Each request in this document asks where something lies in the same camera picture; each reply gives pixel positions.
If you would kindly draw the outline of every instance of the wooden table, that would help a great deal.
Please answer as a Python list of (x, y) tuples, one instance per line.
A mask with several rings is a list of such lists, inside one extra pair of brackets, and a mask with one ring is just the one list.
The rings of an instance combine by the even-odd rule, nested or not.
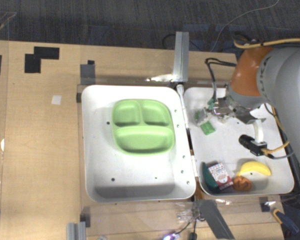
[[(59, 60), (43, 59), (41, 73), (25, 73), (25, 54), (33, 54), (34, 46), (60, 48)], [(0, 55), (0, 142), (5, 138), (4, 152), (0, 149), (0, 240), (66, 239), (67, 223), (78, 223), (81, 213), (76, 101), (80, 64), (94, 60), (96, 77), (100, 79), (146, 79), (171, 73), (174, 51), (0, 41)], [(207, 57), (235, 61), (233, 54), (190, 52), (190, 79), (210, 79), (204, 64)], [(214, 70), (219, 81), (228, 81), (233, 72), (218, 66)], [(54, 95), (62, 96), (60, 105), (52, 104)], [(237, 240), (284, 239), (280, 225), (270, 213), (247, 208), (244, 212), (225, 210), (223, 215)], [(104, 231), (114, 232), (111, 218), (115, 214), (107, 216), (109, 221), (102, 224), (107, 227)], [(107, 234), (108, 240), (160, 240), (172, 232), (170, 228), (142, 231), (138, 218), (124, 211), (120, 216), (125, 221), (116, 220), (116, 226), (129, 223), (134, 231)], [(183, 226), (176, 224), (175, 215), (165, 218), (158, 212), (157, 216), (147, 219), (167, 220), (172, 230)], [(197, 227), (198, 239), (215, 239), (206, 222), (198, 223)], [(181, 239), (188, 239), (189, 230)], [(97, 240), (98, 236), (87, 239)]]

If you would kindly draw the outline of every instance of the banana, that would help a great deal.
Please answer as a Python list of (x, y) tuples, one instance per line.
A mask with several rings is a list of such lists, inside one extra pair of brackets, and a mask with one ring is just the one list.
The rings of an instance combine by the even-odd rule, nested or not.
[(241, 166), (240, 171), (238, 172), (237, 175), (240, 176), (243, 173), (252, 172), (252, 171), (256, 171), (267, 176), (271, 175), (271, 171), (269, 167), (263, 164), (262, 162), (258, 162), (258, 161), (245, 162)]

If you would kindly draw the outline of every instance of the small box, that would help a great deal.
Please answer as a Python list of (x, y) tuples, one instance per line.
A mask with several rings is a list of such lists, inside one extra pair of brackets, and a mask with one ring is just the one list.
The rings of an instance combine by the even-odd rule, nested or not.
[(222, 162), (209, 167), (208, 170), (214, 178), (215, 182), (218, 184), (221, 191), (234, 184)]

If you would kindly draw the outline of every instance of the white sticker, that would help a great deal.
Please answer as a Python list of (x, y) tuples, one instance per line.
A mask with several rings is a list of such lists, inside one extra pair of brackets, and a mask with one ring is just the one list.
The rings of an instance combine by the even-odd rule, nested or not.
[(51, 104), (52, 105), (61, 105), (62, 95), (53, 95)]

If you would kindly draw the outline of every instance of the green plate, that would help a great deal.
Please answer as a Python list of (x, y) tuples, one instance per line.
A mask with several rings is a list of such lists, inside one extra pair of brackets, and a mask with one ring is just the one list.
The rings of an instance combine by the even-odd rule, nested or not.
[(112, 109), (112, 135), (125, 154), (155, 155), (175, 145), (175, 131), (169, 109), (152, 99), (124, 99)]

